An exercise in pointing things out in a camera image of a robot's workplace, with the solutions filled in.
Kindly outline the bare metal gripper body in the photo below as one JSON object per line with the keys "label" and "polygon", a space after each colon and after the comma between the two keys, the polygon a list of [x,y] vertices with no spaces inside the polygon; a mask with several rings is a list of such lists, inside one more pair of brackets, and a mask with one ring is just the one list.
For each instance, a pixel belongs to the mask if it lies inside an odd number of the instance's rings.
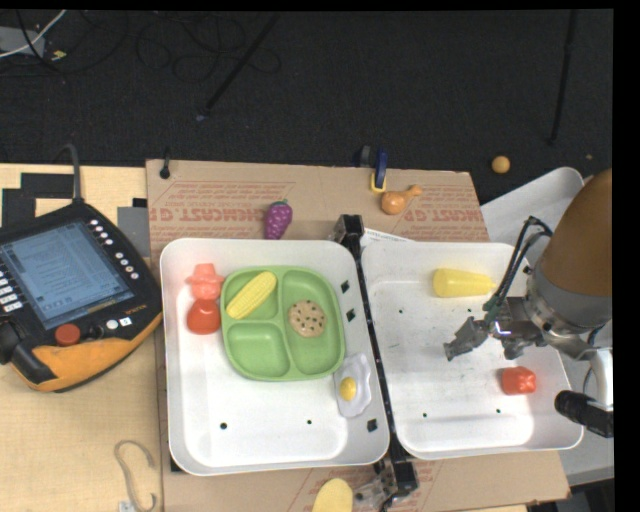
{"label": "bare metal gripper body", "polygon": [[543,298],[508,297],[492,324],[492,336],[506,346],[544,346],[555,336],[554,319]]}

